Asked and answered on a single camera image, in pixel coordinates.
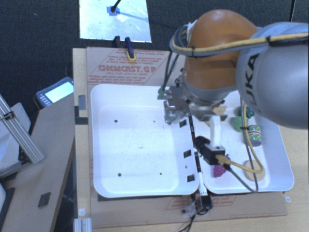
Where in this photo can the light green round toy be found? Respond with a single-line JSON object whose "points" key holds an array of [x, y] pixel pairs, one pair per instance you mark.
{"points": [[238, 124]]}

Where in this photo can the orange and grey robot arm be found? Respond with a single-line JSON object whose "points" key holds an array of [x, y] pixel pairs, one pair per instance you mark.
{"points": [[265, 81]]}

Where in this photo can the black cylinder on white bracket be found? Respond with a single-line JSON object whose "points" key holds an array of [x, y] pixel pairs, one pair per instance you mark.
{"points": [[212, 153]]}

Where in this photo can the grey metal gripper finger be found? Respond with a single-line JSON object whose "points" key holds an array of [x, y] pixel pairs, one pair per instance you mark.
{"points": [[169, 105], [173, 118]]}

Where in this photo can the white plastic tray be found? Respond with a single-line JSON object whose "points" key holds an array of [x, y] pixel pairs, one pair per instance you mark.
{"points": [[140, 141], [272, 158]]}

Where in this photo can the beige pizza slice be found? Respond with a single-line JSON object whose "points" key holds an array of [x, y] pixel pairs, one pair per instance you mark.
{"points": [[220, 110]]}

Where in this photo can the brown cardboard board red print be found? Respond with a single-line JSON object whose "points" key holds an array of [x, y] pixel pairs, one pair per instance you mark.
{"points": [[125, 68]]}

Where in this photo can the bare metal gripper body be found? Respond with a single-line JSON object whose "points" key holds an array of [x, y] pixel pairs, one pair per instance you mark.
{"points": [[181, 100]]}

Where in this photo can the green broccoli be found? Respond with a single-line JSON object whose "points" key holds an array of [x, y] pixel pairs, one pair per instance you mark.
{"points": [[250, 112]]}

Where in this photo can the beige round biscuit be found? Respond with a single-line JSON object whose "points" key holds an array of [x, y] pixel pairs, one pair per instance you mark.
{"points": [[259, 176]]}

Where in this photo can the thin black and white rod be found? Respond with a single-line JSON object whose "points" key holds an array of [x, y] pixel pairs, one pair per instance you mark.
{"points": [[196, 153]]}

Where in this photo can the purple grapes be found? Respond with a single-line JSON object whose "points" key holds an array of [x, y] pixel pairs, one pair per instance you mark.
{"points": [[218, 171]]}

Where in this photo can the green and white can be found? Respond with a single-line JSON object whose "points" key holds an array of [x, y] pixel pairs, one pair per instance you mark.
{"points": [[255, 134]]}

